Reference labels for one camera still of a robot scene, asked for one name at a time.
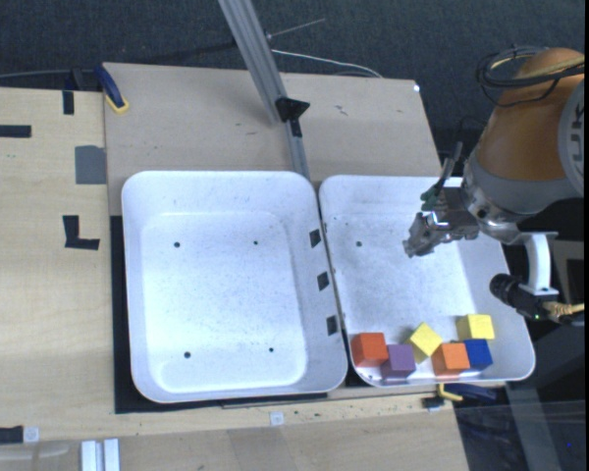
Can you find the pale wood board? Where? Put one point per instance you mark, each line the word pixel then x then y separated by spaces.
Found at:
pixel 201 125

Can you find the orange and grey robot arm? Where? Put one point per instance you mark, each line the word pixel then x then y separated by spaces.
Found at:
pixel 525 135

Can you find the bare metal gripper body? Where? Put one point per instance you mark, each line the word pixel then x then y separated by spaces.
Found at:
pixel 459 219

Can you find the white plastic tray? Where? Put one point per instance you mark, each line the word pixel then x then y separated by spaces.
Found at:
pixel 226 292
pixel 397 282

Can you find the black cylinder on white bracket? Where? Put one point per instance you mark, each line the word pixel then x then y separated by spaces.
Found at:
pixel 525 297

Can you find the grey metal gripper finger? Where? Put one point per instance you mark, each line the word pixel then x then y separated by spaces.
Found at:
pixel 415 236
pixel 438 243

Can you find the blue cube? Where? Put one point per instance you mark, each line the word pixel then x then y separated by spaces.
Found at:
pixel 478 353

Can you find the orange cube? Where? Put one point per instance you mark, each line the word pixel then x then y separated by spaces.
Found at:
pixel 369 349
pixel 450 358

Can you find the yellow cube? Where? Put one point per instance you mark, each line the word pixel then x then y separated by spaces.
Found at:
pixel 476 327
pixel 424 341

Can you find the purple cube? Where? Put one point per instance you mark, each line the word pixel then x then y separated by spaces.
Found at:
pixel 400 361

